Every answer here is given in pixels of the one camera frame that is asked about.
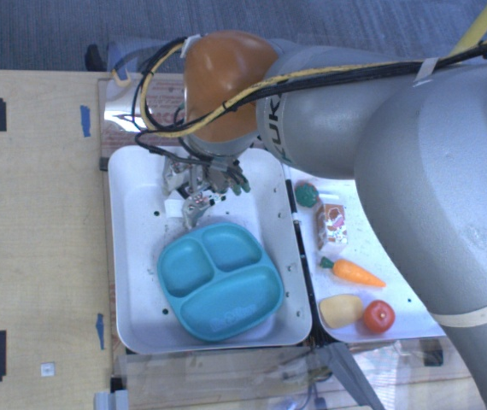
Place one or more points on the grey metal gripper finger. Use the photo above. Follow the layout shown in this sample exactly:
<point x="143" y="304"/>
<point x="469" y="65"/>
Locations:
<point x="203" y="207"/>
<point x="189" y="216"/>

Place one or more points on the green broccoli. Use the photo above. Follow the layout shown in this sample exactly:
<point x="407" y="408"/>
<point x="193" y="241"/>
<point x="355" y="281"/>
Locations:
<point x="306" y="195"/>

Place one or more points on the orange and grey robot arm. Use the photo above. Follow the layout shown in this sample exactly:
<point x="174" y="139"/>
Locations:
<point x="431" y="177"/>

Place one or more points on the red tomato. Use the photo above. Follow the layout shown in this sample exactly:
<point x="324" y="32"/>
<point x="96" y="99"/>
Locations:
<point x="379" y="316"/>

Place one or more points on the white plastic tray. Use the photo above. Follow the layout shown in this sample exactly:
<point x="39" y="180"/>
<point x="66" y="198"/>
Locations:
<point x="141" y="271"/>
<point x="367" y="254"/>

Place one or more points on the yellow potato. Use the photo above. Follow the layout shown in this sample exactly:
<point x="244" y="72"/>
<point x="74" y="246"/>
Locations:
<point x="341" y="311"/>

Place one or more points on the orange carrot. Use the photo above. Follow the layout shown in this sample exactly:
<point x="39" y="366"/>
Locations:
<point x="354" y="273"/>

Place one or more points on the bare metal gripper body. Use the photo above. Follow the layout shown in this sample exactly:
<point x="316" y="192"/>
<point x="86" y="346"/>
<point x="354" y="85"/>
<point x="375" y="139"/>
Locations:
<point x="192" y="173"/>

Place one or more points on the brown and white carton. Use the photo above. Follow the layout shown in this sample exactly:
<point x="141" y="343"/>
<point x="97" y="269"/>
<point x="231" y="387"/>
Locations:
<point x="332" y="226"/>

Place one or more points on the blue divided plate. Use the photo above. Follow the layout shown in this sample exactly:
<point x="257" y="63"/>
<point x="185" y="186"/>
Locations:
<point x="226" y="297"/>

